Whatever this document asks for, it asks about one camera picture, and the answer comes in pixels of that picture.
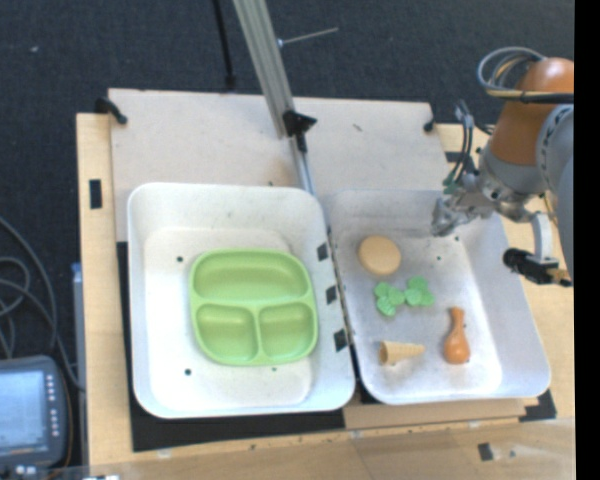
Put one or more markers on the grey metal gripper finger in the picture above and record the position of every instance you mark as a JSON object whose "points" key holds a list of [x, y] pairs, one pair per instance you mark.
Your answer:
{"points": [[451, 226], [437, 218]]}

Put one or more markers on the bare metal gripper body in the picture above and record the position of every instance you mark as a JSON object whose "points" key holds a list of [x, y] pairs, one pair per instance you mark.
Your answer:
{"points": [[480, 203]]}

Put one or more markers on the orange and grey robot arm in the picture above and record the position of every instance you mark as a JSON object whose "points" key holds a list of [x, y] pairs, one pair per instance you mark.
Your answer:
{"points": [[527, 118]]}

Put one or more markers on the beige round biscuit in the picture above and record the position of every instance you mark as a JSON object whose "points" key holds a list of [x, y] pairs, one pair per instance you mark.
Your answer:
{"points": [[379, 255]]}

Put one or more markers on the green toy leafy vegetable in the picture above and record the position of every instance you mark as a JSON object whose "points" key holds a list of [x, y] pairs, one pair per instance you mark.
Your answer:
{"points": [[391, 298]]}

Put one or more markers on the orange toy chicken drumstick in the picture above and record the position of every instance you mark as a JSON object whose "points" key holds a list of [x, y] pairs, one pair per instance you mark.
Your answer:
{"points": [[456, 345]]}

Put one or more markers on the tan toy ice-cream cone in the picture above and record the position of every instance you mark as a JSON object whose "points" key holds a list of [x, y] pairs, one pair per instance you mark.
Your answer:
{"points": [[397, 352]]}

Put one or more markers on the white plastic tray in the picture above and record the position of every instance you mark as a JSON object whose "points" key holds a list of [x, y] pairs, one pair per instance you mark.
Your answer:
{"points": [[455, 383], [170, 318]]}

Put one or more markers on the green divided plate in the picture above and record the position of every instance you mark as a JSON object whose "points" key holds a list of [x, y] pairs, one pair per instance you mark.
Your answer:
{"points": [[252, 283]]}

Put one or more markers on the pale wooden flat board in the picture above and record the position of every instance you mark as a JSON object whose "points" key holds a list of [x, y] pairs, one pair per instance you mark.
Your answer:
{"points": [[205, 138]]}

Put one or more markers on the black cylinder on white bracket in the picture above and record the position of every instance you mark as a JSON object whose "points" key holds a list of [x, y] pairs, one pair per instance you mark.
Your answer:
{"points": [[530, 265]]}

